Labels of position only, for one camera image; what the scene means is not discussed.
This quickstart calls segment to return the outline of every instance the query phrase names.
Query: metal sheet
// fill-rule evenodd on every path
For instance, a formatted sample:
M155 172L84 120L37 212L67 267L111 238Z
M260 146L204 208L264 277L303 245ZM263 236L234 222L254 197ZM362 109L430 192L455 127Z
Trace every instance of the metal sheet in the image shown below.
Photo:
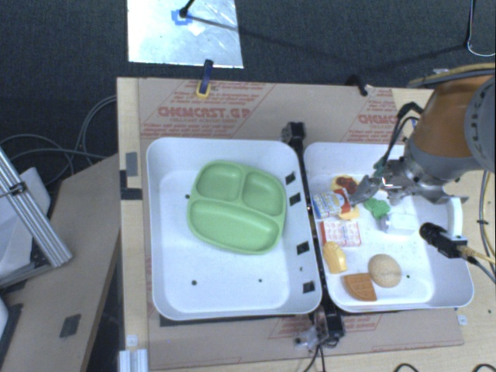
M127 0L129 61L243 68L234 0Z

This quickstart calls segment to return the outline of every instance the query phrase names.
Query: black clamp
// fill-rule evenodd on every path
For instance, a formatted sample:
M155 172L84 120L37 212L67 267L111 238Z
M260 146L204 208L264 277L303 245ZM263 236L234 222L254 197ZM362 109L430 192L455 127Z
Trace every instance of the black clamp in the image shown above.
M214 68L214 61L205 59L203 64L203 73L201 74L201 80L198 82L196 88L196 96L200 99L206 99L210 95L210 74L212 74L212 69Z
M356 85L358 87L358 90L360 91L360 95L362 96L367 96L369 95L367 89L365 89L365 85L363 84L363 81L360 77L358 77L356 74L352 74L351 76L348 77L348 80L344 83L345 85Z
M9 188L9 191L0 195L0 198L6 197L8 195L20 195L21 193L24 193L26 190L28 190L26 182L19 182L18 184L14 184L13 186L11 186Z

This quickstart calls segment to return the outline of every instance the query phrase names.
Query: green plate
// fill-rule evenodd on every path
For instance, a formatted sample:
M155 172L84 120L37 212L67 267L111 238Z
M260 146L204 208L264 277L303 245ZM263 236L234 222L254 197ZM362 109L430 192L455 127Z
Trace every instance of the green plate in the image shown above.
M207 243L239 252L266 253L281 238L286 192L271 174L243 164L212 161L196 177L188 225Z

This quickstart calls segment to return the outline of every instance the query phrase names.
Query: white bracket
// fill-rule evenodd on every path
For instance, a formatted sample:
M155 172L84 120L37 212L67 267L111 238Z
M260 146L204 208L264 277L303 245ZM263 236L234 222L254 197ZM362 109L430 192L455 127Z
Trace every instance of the white bracket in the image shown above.
M148 372L146 349L123 350L119 352L119 372Z

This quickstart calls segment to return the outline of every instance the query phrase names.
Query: snack package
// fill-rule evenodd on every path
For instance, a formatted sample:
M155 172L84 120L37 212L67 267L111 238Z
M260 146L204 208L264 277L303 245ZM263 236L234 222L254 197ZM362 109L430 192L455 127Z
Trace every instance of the snack package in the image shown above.
M322 245L334 241L339 246L360 246L360 231L357 222L324 220L320 222Z
M346 189L326 191L320 195L313 195L312 204L318 219L324 219L351 211Z

